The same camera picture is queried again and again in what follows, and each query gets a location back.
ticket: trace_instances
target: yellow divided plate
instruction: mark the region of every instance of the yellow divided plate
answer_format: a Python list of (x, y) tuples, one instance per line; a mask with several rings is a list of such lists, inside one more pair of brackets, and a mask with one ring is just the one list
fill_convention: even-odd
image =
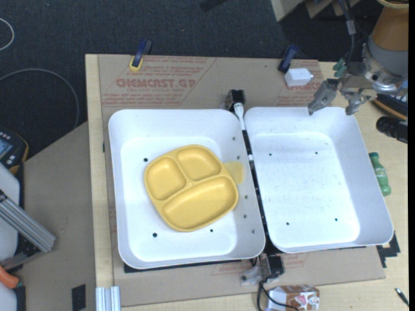
[(205, 227), (238, 202), (238, 189), (228, 169), (200, 145), (183, 146), (153, 160), (144, 182), (161, 217), (178, 231)]

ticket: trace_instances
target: white block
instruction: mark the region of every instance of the white block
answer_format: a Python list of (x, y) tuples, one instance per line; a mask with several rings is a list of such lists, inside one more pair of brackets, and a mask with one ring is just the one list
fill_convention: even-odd
[(313, 78), (313, 74), (307, 68), (292, 68), (285, 75), (288, 86), (304, 86)]

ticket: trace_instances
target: green bottle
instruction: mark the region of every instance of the green bottle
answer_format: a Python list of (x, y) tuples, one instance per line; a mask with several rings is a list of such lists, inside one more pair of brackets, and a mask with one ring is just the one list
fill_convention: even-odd
[(373, 169), (375, 170), (375, 175), (379, 186), (382, 191), (383, 196), (388, 196), (392, 190), (389, 187), (388, 175), (386, 174), (386, 169), (379, 162), (379, 154), (377, 152), (369, 153), (370, 161), (372, 162)]

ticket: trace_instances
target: white tray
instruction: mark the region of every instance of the white tray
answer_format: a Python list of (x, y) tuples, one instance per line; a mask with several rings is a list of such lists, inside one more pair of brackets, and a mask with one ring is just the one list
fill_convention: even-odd
[[(123, 261), (133, 268), (251, 259), (265, 246), (265, 233), (237, 117), (223, 109), (124, 109), (108, 126)], [(240, 161), (244, 180), (236, 208), (190, 233), (171, 229), (146, 192), (145, 167), (175, 148), (199, 144), (222, 161)]]
[[(297, 253), (387, 243), (392, 222), (357, 121), (341, 108), (252, 108), (244, 117), (271, 242)], [(265, 246), (236, 116), (223, 109), (125, 109), (109, 122), (121, 258), (133, 268), (250, 259)], [(239, 160), (239, 201), (198, 231), (172, 230), (145, 190), (156, 157), (189, 144)]]
[(272, 243), (287, 253), (387, 243), (392, 222), (359, 126), (342, 108), (244, 117)]

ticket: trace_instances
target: cardboard box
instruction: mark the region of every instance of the cardboard box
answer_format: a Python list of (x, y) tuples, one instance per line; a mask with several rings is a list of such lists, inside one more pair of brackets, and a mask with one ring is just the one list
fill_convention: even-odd
[(270, 300), (268, 303), (269, 310), (318, 310), (320, 305), (320, 292), (317, 288), (307, 284), (297, 286), (279, 286), (269, 291), (269, 294), (273, 300), (282, 304), (277, 305)]

